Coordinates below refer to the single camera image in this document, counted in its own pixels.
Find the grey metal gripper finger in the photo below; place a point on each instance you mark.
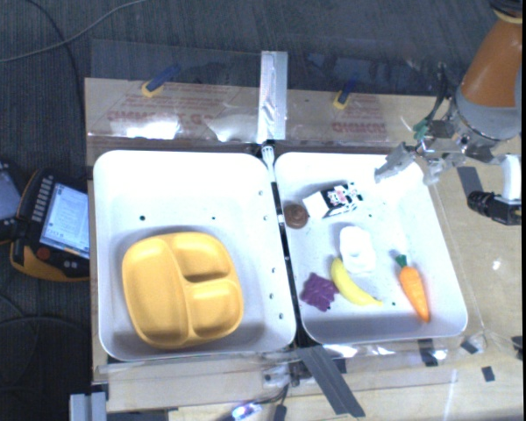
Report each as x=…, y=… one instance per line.
x=433, y=173
x=394, y=162

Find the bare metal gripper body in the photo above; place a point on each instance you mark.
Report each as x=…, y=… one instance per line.
x=447, y=149

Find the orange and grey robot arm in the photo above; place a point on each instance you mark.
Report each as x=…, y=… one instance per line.
x=493, y=68

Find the white plastic tray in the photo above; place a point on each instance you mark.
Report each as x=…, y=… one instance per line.
x=179, y=191
x=403, y=217

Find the black and white milk carton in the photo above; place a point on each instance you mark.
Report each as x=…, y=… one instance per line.
x=329, y=202

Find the orange carrot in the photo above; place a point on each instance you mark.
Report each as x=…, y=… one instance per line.
x=414, y=290

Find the brown cardboard board red print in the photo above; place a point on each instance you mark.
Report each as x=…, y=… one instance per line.
x=486, y=279

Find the yellow banana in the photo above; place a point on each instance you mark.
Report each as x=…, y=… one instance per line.
x=348, y=287

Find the purple grapes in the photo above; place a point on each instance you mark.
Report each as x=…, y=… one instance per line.
x=317, y=292

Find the yellow divided plate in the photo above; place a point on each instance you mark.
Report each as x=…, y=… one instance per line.
x=179, y=287

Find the black cylinder on white bracket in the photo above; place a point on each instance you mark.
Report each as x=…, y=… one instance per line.
x=495, y=204

